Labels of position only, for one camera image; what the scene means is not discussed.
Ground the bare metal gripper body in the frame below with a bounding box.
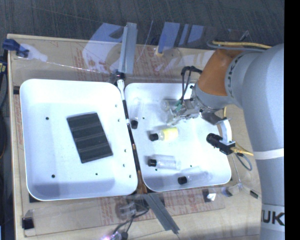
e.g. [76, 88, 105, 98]
[182, 98, 208, 120]

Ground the yellow bottle with black cap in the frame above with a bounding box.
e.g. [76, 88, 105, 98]
[149, 126, 179, 142]

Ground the clear bottle with black cap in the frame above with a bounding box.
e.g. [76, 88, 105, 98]
[129, 97, 145, 130]
[177, 167, 213, 186]
[147, 154, 182, 170]

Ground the white plastic tray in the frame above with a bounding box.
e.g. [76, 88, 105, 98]
[124, 82, 233, 193]
[19, 78, 139, 202]

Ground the black ribbed rectangular pad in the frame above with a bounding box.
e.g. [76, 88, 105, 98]
[66, 112, 114, 164]

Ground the brown cardboard board red print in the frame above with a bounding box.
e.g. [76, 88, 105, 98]
[11, 39, 241, 237]

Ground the black cylinder on white bracket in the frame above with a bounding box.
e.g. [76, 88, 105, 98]
[206, 118, 237, 156]

